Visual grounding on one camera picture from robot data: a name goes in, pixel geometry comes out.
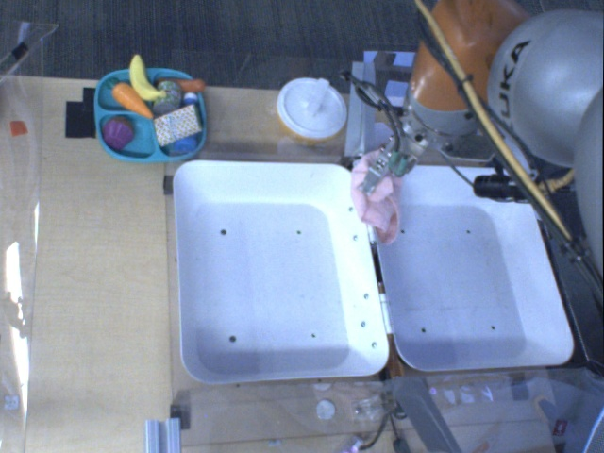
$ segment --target white plastic container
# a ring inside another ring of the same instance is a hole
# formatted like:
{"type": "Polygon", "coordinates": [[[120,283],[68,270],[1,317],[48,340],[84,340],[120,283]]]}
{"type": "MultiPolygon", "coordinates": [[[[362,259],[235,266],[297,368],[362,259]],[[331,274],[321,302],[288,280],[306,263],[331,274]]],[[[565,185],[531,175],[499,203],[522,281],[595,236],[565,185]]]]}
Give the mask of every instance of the white plastic container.
{"type": "Polygon", "coordinates": [[[404,233],[378,247],[392,320],[344,168],[191,161],[174,185],[181,353],[200,381],[369,376],[391,323],[426,371],[572,354],[532,208],[475,198],[448,168],[405,176],[404,233]]]}
{"type": "Polygon", "coordinates": [[[350,174],[191,161],[174,180],[185,367],[208,383],[368,376],[388,358],[350,174]]]}
{"type": "Polygon", "coordinates": [[[285,130],[305,144],[334,138],[346,123],[344,99],[325,79],[288,82],[277,97],[277,113],[285,130]]]}

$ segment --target white container lid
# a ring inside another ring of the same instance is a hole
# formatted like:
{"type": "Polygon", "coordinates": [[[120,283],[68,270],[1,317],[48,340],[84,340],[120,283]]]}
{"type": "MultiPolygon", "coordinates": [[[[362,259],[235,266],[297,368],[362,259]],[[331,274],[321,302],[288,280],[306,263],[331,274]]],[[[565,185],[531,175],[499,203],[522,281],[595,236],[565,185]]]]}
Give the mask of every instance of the white container lid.
{"type": "Polygon", "coordinates": [[[293,133],[310,140],[331,138],[346,122],[346,103],[325,79],[288,82],[277,98],[277,112],[293,133]]]}

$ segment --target toy banana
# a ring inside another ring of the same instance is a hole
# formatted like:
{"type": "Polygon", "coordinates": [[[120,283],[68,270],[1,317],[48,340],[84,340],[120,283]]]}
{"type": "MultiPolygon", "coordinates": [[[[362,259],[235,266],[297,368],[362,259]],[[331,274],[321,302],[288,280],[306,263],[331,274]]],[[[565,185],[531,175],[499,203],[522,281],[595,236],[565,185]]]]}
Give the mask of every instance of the toy banana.
{"type": "Polygon", "coordinates": [[[130,61],[130,83],[145,101],[157,101],[166,96],[166,91],[159,91],[149,82],[143,59],[138,54],[130,61]]]}

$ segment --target toy food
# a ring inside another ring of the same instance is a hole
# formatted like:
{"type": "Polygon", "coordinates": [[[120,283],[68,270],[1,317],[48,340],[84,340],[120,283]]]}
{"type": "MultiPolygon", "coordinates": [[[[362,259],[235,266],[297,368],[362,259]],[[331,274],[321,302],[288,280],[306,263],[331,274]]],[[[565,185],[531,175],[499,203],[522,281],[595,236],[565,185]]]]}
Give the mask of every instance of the toy food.
{"type": "Polygon", "coordinates": [[[162,80],[175,82],[183,92],[203,92],[206,89],[206,82],[203,79],[159,78],[158,83],[162,80]]]}
{"type": "Polygon", "coordinates": [[[158,89],[165,92],[165,97],[160,97],[153,104],[153,113],[156,116],[162,116],[173,110],[177,110],[180,107],[180,101],[182,100],[182,90],[180,86],[175,82],[164,80],[159,83],[158,89]]]}
{"type": "Polygon", "coordinates": [[[165,114],[153,121],[160,146],[166,146],[201,132],[202,126],[195,105],[165,114]]]}
{"type": "Polygon", "coordinates": [[[111,89],[111,95],[124,108],[140,114],[142,117],[153,119],[153,112],[144,103],[132,86],[125,82],[117,82],[111,89]]]}
{"type": "Polygon", "coordinates": [[[112,117],[103,125],[103,139],[116,151],[126,147],[134,139],[134,129],[126,117],[112,117]]]}
{"type": "Polygon", "coordinates": [[[166,96],[165,91],[156,89],[149,82],[143,58],[138,54],[130,61],[130,83],[137,94],[145,101],[156,101],[166,96]]]}

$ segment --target black cable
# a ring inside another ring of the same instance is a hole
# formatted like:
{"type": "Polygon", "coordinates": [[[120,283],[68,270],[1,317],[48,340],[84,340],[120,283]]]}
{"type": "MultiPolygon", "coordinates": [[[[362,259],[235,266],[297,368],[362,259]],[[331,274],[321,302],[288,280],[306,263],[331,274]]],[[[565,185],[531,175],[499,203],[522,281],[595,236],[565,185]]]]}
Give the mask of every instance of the black cable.
{"type": "Polygon", "coordinates": [[[457,176],[459,176],[461,179],[463,179],[463,181],[465,181],[472,188],[474,188],[474,183],[470,180],[470,178],[467,177],[464,173],[462,173],[457,168],[457,166],[455,164],[453,164],[453,161],[451,161],[451,159],[449,159],[449,157],[443,151],[440,151],[440,153],[441,153],[441,156],[443,157],[443,159],[445,160],[445,163],[448,164],[449,168],[451,168],[457,174],[457,176]]]}
{"type": "Polygon", "coordinates": [[[396,110],[388,100],[388,97],[386,97],[386,95],[374,84],[364,80],[358,80],[349,71],[341,72],[340,77],[345,81],[352,83],[357,96],[362,102],[372,108],[381,110],[386,114],[390,127],[394,133],[394,151],[400,151],[402,141],[405,139],[405,134],[396,115],[396,110]]]}
{"type": "Polygon", "coordinates": [[[393,413],[392,411],[388,411],[383,415],[383,417],[381,418],[381,423],[379,424],[379,429],[377,430],[375,438],[373,440],[371,440],[369,443],[365,443],[365,444],[359,446],[359,451],[364,451],[364,450],[373,448],[376,445],[376,443],[379,440],[379,437],[384,432],[384,429],[386,428],[386,424],[388,423],[388,418],[391,417],[392,413],[393,413]]]}
{"type": "Polygon", "coordinates": [[[398,434],[398,429],[396,428],[396,423],[394,422],[394,415],[390,414],[390,425],[393,427],[394,437],[397,440],[400,440],[400,435],[398,434]]]}
{"type": "Polygon", "coordinates": [[[493,110],[493,108],[491,108],[485,102],[482,103],[482,106],[484,106],[484,108],[489,113],[489,117],[491,118],[491,120],[494,121],[495,124],[497,125],[497,127],[500,128],[499,132],[501,132],[501,129],[503,129],[504,132],[502,134],[504,134],[504,135],[507,134],[508,136],[510,136],[510,138],[512,138],[514,140],[514,142],[517,144],[517,146],[522,151],[522,154],[524,155],[524,157],[527,159],[528,166],[530,166],[531,169],[534,169],[535,171],[537,171],[538,174],[540,174],[541,173],[540,166],[537,165],[537,162],[535,161],[535,157],[530,152],[529,147],[526,145],[526,143],[520,138],[520,136],[518,136],[515,133],[515,131],[512,130],[511,127],[508,126],[508,124],[503,119],[501,119],[497,115],[497,113],[493,110]]]}
{"type": "MultiPolygon", "coordinates": [[[[461,98],[466,103],[466,106],[469,109],[472,109],[473,106],[470,102],[467,92],[465,91],[465,89],[462,86],[463,83],[456,76],[451,64],[448,62],[448,59],[446,58],[444,52],[441,50],[440,45],[436,42],[436,39],[433,36],[431,29],[429,28],[428,21],[421,14],[421,12],[418,11],[417,13],[418,13],[418,22],[419,22],[420,32],[421,32],[422,37],[425,39],[424,44],[426,45],[426,48],[428,49],[430,54],[443,66],[443,68],[451,76],[455,85],[460,89],[461,98]]],[[[479,126],[482,134],[490,139],[488,132],[484,128],[484,125],[479,120],[478,120],[478,126],[479,126]]],[[[585,280],[588,282],[588,284],[592,288],[592,290],[594,292],[594,296],[598,302],[598,305],[600,307],[603,307],[604,299],[602,296],[602,278],[600,277],[599,272],[595,269],[595,267],[591,263],[591,261],[584,259],[586,251],[583,248],[582,244],[579,243],[577,240],[569,241],[566,239],[566,237],[562,234],[562,231],[558,228],[558,226],[553,222],[553,220],[545,212],[545,209],[535,199],[535,197],[532,196],[529,189],[524,185],[524,183],[520,179],[520,176],[517,173],[515,173],[514,170],[512,169],[512,167],[507,163],[507,161],[505,160],[505,157],[503,157],[503,155],[501,154],[499,149],[495,146],[494,143],[492,143],[492,145],[493,145],[493,148],[495,149],[496,157],[502,163],[504,163],[504,167],[505,167],[506,171],[508,172],[508,175],[516,183],[516,186],[518,187],[519,190],[521,190],[522,194],[527,198],[528,202],[533,206],[533,208],[535,209],[535,212],[539,215],[540,219],[544,222],[547,229],[549,229],[550,232],[552,233],[552,235],[554,236],[554,239],[562,245],[563,250],[565,250],[566,252],[568,252],[572,255],[572,262],[574,262],[577,265],[580,273],[582,274],[582,276],[585,278],[585,280]]]]}
{"type": "Polygon", "coordinates": [[[587,367],[590,368],[592,372],[604,378],[604,364],[602,364],[600,361],[596,361],[595,359],[589,359],[587,360],[587,367]]]}

